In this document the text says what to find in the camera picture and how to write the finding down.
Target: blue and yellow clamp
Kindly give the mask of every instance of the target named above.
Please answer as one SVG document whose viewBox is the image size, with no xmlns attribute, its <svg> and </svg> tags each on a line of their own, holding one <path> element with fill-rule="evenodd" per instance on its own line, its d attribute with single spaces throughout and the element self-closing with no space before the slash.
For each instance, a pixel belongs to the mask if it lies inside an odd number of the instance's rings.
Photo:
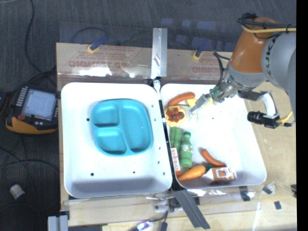
<svg viewBox="0 0 308 231">
<path fill-rule="evenodd" d="M 104 44 L 108 39 L 109 39 L 108 35 L 100 37 L 93 44 L 88 46 L 88 52 L 91 54 L 95 53 L 96 51 L 99 50 L 100 45 Z"/>
<path fill-rule="evenodd" d="M 204 49 L 204 46 L 205 46 L 205 43 L 206 43 L 206 40 L 204 40 L 202 42 L 202 44 L 200 45 L 200 47 L 194 51 L 193 55 L 192 55 L 192 58 L 195 59 L 195 60 L 199 60 L 201 58 L 201 53 Z"/>
</svg>

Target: device screen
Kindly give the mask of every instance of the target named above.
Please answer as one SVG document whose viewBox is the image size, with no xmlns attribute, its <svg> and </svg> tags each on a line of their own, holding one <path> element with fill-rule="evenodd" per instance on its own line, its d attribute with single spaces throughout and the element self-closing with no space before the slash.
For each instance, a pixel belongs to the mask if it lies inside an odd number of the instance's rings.
<svg viewBox="0 0 308 231">
<path fill-rule="evenodd" d="M 52 93 L 29 89 L 22 114 L 51 121 L 56 101 Z"/>
</svg>

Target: white tray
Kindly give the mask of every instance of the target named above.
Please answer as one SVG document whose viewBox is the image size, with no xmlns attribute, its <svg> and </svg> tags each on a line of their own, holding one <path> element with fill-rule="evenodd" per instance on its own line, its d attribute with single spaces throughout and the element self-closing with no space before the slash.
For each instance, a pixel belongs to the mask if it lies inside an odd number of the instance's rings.
<svg viewBox="0 0 308 231">
<path fill-rule="evenodd" d="M 161 88 L 164 109 L 173 97 L 194 92 L 196 99 L 208 93 L 214 85 L 166 84 Z M 244 100 L 235 96 L 217 105 L 209 105 L 198 111 L 197 122 L 185 121 L 180 128 L 192 134 L 193 164 L 205 164 L 200 150 L 209 150 L 212 156 L 235 170 L 237 180 L 227 184 L 207 184 L 205 179 L 182 181 L 187 189 L 207 189 L 226 186 L 259 185 L 266 179 L 266 168 L 252 128 L 247 120 Z"/>
<path fill-rule="evenodd" d="M 90 118 L 103 100 L 128 98 L 147 109 L 154 142 L 134 156 L 107 156 L 95 145 Z M 75 198 L 160 193 L 172 183 L 159 102 L 143 84 L 70 83 L 61 92 L 64 186 Z"/>
</svg>

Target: black floor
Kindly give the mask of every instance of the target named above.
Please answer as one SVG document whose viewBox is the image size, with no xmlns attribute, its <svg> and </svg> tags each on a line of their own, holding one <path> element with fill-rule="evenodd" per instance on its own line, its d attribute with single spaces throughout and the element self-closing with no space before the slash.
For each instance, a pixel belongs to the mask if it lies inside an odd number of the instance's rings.
<svg viewBox="0 0 308 231">
<path fill-rule="evenodd" d="M 139 33 L 166 27 L 170 48 L 195 49 L 194 39 L 199 37 L 211 42 L 205 50 L 232 51 L 241 33 L 237 20 L 246 12 L 296 24 L 296 0 L 6 1 L 10 0 L 0 0 L 0 91 L 9 94 L 37 74 L 56 69 L 57 42 L 91 42 L 89 35 L 97 34 L 94 27 L 98 26 Z M 83 26 L 88 29 L 74 35 Z M 152 45 L 151 38 L 123 40 L 120 32 L 115 33 L 113 43 L 119 45 Z M 54 72 L 33 84 L 55 89 Z M 47 217 L 59 214 L 58 132 L 16 134 L 7 130 L 5 117 L 4 111 L 0 115 L 0 230 L 47 230 Z M 9 192 L 16 183 L 25 191 L 23 202 Z"/>
</svg>

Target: yellow cable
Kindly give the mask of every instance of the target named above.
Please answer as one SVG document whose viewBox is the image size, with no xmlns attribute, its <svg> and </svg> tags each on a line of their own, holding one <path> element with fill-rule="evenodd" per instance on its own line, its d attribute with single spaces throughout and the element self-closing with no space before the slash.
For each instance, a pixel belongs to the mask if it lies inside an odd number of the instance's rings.
<svg viewBox="0 0 308 231">
<path fill-rule="evenodd" d="M 290 116 L 291 116 L 292 114 L 293 114 L 293 112 L 290 111 L 289 114 L 287 114 L 284 118 L 278 119 L 277 122 L 278 122 L 278 123 L 284 124 L 284 123 L 290 118 Z"/>
<path fill-rule="evenodd" d="M 249 29 L 245 26 L 242 26 L 242 28 L 246 31 L 246 32 L 249 32 L 249 33 L 270 33 L 270 32 L 285 32 L 285 31 L 288 31 L 288 32 L 296 32 L 296 28 L 271 28 L 271 29 L 260 29 L 260 30 L 252 30 L 252 29 Z"/>
</svg>

